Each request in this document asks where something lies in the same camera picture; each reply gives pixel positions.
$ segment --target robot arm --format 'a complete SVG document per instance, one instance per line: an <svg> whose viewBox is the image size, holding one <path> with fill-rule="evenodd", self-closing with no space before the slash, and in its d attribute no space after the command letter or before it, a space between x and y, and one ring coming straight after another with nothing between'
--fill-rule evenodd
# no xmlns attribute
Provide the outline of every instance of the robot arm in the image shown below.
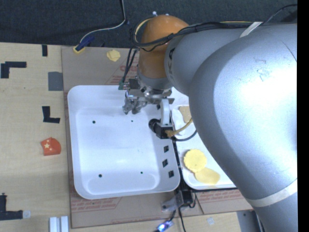
<svg viewBox="0 0 309 232"><path fill-rule="evenodd" d="M166 76L139 71L139 82L159 99L172 86L187 95L200 138L266 231L298 231L297 25L244 30L175 37L160 53Z"/></svg>

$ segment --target table surface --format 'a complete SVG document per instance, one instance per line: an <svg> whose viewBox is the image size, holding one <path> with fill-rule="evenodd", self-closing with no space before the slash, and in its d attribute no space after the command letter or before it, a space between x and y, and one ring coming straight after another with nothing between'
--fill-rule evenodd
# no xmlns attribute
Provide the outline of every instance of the table surface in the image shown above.
<svg viewBox="0 0 309 232"><path fill-rule="evenodd" d="M30 210L31 218L0 221L0 231L47 232L49 217L70 217L68 159L63 91L48 91L48 72L62 72L61 46L49 45L48 56L35 44L0 43L0 63L26 61L0 79L0 193L7 211ZM43 123L42 106L60 123ZM60 155L44 156L40 142L56 138ZM169 232L182 232L179 218ZM185 217L187 232L240 232L236 212ZM152 232L163 220L70 229L76 232Z"/></svg>

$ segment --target red sticker with star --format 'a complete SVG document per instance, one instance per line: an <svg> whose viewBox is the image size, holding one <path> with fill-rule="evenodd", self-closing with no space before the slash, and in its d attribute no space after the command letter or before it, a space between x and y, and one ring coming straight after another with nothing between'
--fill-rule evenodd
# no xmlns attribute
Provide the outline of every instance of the red sticker with star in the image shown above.
<svg viewBox="0 0 309 232"><path fill-rule="evenodd" d="M47 138L41 142L45 156L58 155L61 152L61 145L55 138Z"/></svg>

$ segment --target cardboard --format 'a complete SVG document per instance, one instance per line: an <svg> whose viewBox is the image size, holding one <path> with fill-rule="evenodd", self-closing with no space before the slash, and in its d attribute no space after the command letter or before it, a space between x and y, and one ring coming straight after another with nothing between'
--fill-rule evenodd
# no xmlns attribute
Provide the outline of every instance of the cardboard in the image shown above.
<svg viewBox="0 0 309 232"><path fill-rule="evenodd" d="M174 192L86 200L74 188L67 95L77 85L118 85L124 75L128 49L115 49L120 54L116 61L108 57L111 50L114 49L87 47L77 55L72 47L61 48L72 228L168 219L171 215L171 212L161 211L161 203L170 200ZM127 79L136 76L138 58L137 53ZM198 192L196 195L197 205L185 209L183 216L252 209L237 189Z"/></svg>

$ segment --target brown tube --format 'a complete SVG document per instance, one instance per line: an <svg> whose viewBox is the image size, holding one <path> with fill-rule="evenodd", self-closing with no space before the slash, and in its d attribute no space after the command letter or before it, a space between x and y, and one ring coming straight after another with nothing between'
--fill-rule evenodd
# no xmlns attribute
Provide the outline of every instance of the brown tube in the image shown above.
<svg viewBox="0 0 309 232"><path fill-rule="evenodd" d="M170 15L159 15L147 23L143 32L141 42L147 43L177 33L179 30L187 27L184 21ZM148 78L166 77L164 69L164 56L168 43L156 47L151 52L140 50L139 70L140 73Z"/></svg>

